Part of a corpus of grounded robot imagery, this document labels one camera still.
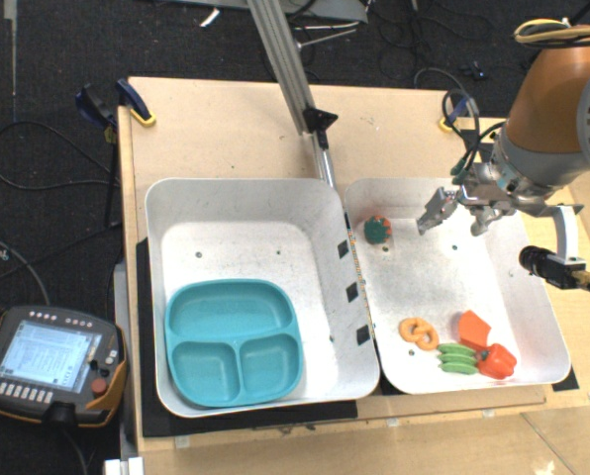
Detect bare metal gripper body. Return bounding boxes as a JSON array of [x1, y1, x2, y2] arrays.
[[458, 158, 549, 218]]

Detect green and orange round toy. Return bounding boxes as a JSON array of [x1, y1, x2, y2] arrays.
[[363, 215, 394, 246]]

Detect white plastic tray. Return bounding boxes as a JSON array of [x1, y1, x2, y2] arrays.
[[144, 176, 382, 420], [344, 175, 573, 397]]

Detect orange wedge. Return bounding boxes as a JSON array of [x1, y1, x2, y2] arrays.
[[457, 309, 493, 353]]

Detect orange pretzel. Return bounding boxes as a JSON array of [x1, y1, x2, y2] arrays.
[[398, 316, 442, 352]]

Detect green pea pods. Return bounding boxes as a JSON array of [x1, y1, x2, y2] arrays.
[[436, 341, 481, 377]]

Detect orange bell pepper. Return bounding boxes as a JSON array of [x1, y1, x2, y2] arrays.
[[476, 342, 519, 382]]

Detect black block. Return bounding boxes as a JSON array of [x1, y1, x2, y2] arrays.
[[301, 107, 340, 136]]

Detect pale wood board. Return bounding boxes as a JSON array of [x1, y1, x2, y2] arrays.
[[118, 75, 590, 457]]

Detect teal divided plate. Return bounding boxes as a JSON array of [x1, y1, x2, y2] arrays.
[[163, 277, 305, 410]]

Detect black cylinder on white bracket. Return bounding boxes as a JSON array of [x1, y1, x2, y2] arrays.
[[518, 204, 588, 291]]

